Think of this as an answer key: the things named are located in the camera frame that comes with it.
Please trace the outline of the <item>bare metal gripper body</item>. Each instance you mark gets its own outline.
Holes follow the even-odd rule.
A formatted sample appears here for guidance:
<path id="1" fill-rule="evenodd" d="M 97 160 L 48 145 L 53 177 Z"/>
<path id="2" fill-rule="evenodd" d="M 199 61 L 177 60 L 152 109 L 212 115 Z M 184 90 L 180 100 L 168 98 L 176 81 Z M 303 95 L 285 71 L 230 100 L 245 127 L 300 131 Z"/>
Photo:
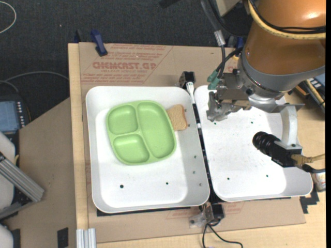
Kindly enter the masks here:
<path id="1" fill-rule="evenodd" d="M 234 70 L 218 76 L 216 106 L 219 111 L 248 111 L 249 97 L 256 93 L 258 84 L 244 71 Z"/>

